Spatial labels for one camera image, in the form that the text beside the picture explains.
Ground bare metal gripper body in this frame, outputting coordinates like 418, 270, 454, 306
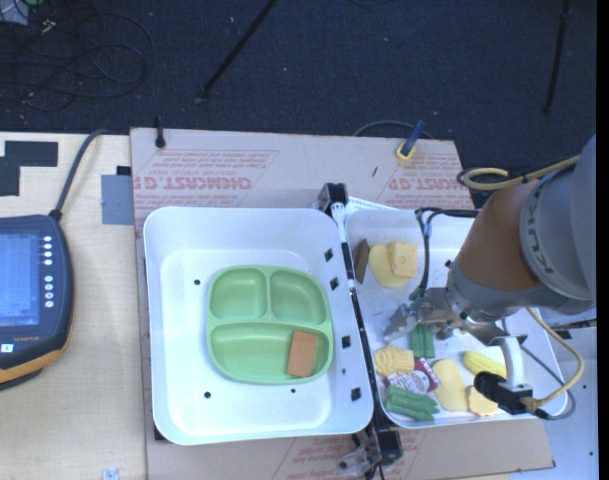
416, 286, 505, 345

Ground white plastic tray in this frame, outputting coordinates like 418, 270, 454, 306
344, 207, 570, 430
142, 205, 376, 447

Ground short green toy beans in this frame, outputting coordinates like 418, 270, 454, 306
408, 323, 437, 360

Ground yellow ridged toy food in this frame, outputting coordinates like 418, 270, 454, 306
372, 344, 416, 379

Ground thin black and white rod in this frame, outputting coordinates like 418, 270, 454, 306
330, 201, 388, 437

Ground yellow round toy chip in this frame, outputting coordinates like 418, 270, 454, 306
367, 243, 409, 290

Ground yellow toy cheese wedge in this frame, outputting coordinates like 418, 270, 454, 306
387, 240, 420, 279

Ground red and white packet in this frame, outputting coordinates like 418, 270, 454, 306
382, 357, 441, 395

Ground yellow toy corn cob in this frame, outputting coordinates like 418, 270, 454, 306
462, 350, 508, 380

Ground brown toy biscuit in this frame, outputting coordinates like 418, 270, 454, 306
353, 238, 372, 285

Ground yellow oval toy potato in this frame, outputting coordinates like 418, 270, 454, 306
430, 358, 471, 413

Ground long green toy beans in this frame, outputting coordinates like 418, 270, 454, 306
384, 384, 441, 423

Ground orange toy bread slice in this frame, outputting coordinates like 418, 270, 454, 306
285, 329, 319, 379

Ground small yellow toy chip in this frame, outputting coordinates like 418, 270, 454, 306
465, 385, 500, 418

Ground green divided plate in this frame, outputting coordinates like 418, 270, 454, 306
204, 264, 335, 386

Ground brown cardboard board red print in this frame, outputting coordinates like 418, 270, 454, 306
128, 127, 557, 480

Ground black cylinder on white bracket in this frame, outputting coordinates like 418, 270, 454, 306
472, 334, 535, 416

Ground black block with thin wires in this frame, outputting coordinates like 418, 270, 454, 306
317, 182, 348, 214
372, 427, 405, 465

